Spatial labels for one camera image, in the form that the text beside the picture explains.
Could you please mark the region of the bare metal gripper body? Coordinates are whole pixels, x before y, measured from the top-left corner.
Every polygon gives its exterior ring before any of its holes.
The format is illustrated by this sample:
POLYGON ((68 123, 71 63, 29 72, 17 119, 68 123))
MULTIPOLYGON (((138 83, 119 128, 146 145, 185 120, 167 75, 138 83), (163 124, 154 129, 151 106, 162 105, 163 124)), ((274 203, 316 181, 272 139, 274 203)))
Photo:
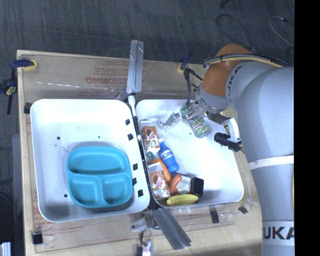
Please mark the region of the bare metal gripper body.
POLYGON ((220 112, 220 109, 213 108, 204 101, 194 100, 187 105, 186 119, 201 118, 209 114, 217 114, 220 112))

